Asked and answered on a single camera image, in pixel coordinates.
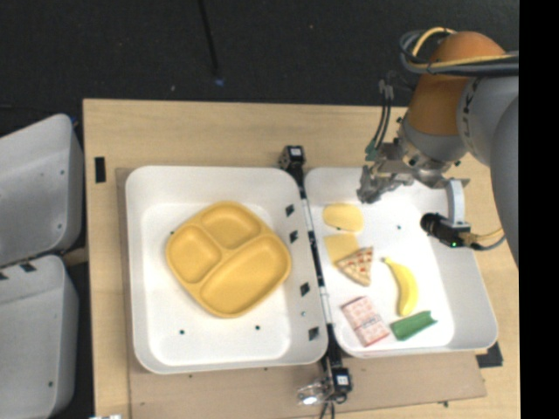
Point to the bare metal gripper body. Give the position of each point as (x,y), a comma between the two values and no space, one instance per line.
(410,164)

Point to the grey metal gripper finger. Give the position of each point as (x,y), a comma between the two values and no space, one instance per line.
(367,188)
(391,186)

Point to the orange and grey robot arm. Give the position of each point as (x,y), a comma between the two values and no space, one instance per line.
(441,98)

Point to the pale yellow oval bread slice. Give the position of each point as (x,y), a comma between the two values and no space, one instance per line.
(342,217)

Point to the pale yellow square cheese slice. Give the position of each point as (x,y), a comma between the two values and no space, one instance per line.
(340,246)

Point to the toy pizza slice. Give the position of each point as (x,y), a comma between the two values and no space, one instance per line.
(359,268)

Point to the thin black and white rod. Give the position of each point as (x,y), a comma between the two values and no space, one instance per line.
(315,260)

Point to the yellow banana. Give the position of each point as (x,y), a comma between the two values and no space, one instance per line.
(406,288)

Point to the white plastic tray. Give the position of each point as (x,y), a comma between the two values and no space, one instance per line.
(454,286)
(174,321)

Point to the pink patterned carton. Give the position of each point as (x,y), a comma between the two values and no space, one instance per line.
(366,321)

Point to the yellow divided plate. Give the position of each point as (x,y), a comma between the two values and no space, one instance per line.
(227,260)

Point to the black cylinder on white bracket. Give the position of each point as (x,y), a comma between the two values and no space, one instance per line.
(443,227)

